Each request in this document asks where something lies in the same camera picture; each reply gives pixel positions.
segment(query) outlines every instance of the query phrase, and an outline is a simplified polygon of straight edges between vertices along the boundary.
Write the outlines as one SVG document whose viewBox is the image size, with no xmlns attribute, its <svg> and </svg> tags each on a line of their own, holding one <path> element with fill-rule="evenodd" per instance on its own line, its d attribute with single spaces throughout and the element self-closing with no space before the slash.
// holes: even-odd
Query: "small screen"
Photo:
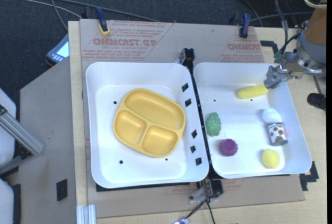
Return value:
<svg viewBox="0 0 332 224">
<path fill-rule="evenodd" d="M 58 55 L 61 55 L 62 57 L 68 57 L 69 56 L 69 42 L 66 42 L 59 51 L 57 51 Z"/>
</svg>

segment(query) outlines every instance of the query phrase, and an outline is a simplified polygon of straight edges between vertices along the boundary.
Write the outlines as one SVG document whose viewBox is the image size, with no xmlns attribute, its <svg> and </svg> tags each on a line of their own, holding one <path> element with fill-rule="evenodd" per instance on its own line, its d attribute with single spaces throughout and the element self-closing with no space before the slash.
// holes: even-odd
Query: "black knob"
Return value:
<svg viewBox="0 0 332 224">
<path fill-rule="evenodd" d="M 326 110 L 326 95 L 310 93 L 307 97 L 307 102 L 316 108 Z"/>
</svg>

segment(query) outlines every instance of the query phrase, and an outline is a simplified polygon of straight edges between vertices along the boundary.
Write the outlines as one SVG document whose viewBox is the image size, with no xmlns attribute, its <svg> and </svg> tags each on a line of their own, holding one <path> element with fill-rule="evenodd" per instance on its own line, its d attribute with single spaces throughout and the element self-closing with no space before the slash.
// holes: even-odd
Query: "blue clamp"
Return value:
<svg viewBox="0 0 332 224">
<path fill-rule="evenodd" d="M 99 19 L 98 27 L 99 27 L 99 30 L 102 33 L 102 35 L 110 34 L 110 29 L 107 25 L 106 18 L 104 16 L 103 10 L 100 7 L 97 7 L 95 9 L 95 12 L 96 12 L 97 17 Z"/>
<path fill-rule="evenodd" d="M 240 28 L 240 37 L 247 38 L 248 37 L 248 28 L 251 21 L 250 14 L 244 14 L 241 19 L 242 28 Z"/>
</svg>

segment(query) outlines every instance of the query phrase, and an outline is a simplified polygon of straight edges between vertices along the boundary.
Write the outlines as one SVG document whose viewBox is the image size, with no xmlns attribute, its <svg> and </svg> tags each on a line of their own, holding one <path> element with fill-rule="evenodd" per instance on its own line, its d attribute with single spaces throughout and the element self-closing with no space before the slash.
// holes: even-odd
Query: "metal rod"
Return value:
<svg viewBox="0 0 332 224">
<path fill-rule="evenodd" d="M 13 158 L 11 161 L 6 163 L 6 165 L 0 167 L 0 176 L 5 174 L 6 172 L 9 172 L 12 169 L 16 168 L 22 161 L 27 160 L 30 157 L 32 157 L 32 156 L 28 156 L 26 158 L 22 158 L 20 156 L 17 156 L 15 158 Z"/>
<path fill-rule="evenodd" d="M 0 126 L 32 155 L 37 156 L 41 154 L 43 143 L 30 134 L 2 105 L 0 105 Z"/>
</svg>

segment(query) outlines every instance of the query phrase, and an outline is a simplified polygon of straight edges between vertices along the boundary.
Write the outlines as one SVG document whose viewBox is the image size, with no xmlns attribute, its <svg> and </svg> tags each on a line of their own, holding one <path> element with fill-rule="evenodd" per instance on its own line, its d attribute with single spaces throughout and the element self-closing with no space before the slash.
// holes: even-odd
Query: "green toy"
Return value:
<svg viewBox="0 0 332 224">
<path fill-rule="evenodd" d="M 210 136 L 219 135 L 220 130 L 222 129 L 222 123 L 219 119 L 217 113 L 211 113 L 205 122 L 206 132 Z"/>
</svg>

